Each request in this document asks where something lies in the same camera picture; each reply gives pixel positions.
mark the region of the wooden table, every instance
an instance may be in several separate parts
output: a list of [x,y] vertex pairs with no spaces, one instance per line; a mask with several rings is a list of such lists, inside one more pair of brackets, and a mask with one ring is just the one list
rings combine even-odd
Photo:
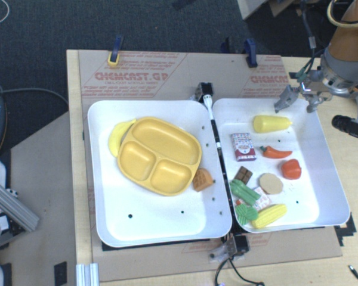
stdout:
[[[287,72],[297,72],[308,60],[308,58],[294,57],[284,57],[282,59]],[[87,265],[92,263],[92,250],[85,147],[82,139],[83,120],[79,52],[77,50],[67,51],[67,72],[72,143],[76,258],[77,263]],[[318,115],[347,195],[357,232],[352,237],[344,238],[342,257],[242,268],[240,272],[245,278],[253,281],[264,281],[267,286],[358,285],[358,281],[348,269],[348,265],[353,265],[358,271],[358,139],[339,132],[331,126],[331,120],[337,114],[356,117],[357,106],[355,101],[334,97],[332,101],[323,103],[318,107]],[[214,275],[214,271],[204,271],[113,281],[101,283],[101,285],[213,285]],[[219,282],[224,282],[226,285],[244,285],[232,269],[223,270],[219,275]]]

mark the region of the banana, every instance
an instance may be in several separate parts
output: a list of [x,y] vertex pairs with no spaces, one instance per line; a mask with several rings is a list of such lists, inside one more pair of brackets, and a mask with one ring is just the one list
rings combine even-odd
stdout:
[[114,157],[118,156],[119,149],[121,147],[121,140],[127,130],[133,125],[137,119],[128,121],[128,122],[120,122],[112,130],[112,133],[109,136],[109,149]]

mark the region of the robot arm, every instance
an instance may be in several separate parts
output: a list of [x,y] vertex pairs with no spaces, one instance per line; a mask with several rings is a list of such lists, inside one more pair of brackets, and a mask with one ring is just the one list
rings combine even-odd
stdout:
[[[342,20],[334,18],[332,9],[337,0],[328,6],[328,18],[338,28],[329,46],[323,50],[318,70],[310,70],[314,57],[297,73],[299,87],[286,87],[275,103],[275,112],[289,107],[301,94],[308,102],[307,111],[311,113],[333,95],[351,98],[358,106],[358,0],[353,0]],[[358,138],[358,114],[356,119],[335,116],[335,128]]]

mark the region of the yellow plate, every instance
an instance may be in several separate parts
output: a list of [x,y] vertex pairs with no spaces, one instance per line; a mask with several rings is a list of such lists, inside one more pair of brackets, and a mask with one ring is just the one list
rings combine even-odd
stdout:
[[126,134],[118,166],[133,182],[173,196],[191,184],[201,157],[202,148],[193,135],[161,119],[143,117]]

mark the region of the white tray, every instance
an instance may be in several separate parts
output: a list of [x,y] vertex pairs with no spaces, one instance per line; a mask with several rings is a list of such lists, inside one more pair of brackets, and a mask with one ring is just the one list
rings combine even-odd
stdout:
[[[127,179],[107,146],[119,122],[153,116],[194,135],[202,147],[199,167],[215,184],[196,192],[192,184],[167,197]],[[232,225],[229,201],[206,108],[195,101],[99,101],[88,111],[95,192],[95,218],[101,240],[112,247],[223,237]]]
[[[244,166],[253,172],[248,182],[250,188],[258,186],[258,178],[263,173],[274,173],[284,184],[280,194],[269,197],[273,204],[285,203],[287,214],[264,229],[255,229],[250,223],[242,227],[248,232],[259,233],[346,223],[350,209],[317,113],[307,113],[305,108],[308,102],[298,99],[289,108],[275,114],[276,101],[221,99],[213,106],[229,181]],[[293,124],[287,130],[256,133],[252,123],[259,114],[286,116]],[[231,134],[244,132],[251,134],[257,155],[255,161],[238,162],[234,156]],[[293,153],[286,159],[265,158],[260,146],[268,145],[280,150],[292,150]],[[300,179],[287,180],[282,177],[279,167],[290,158],[300,162]]]

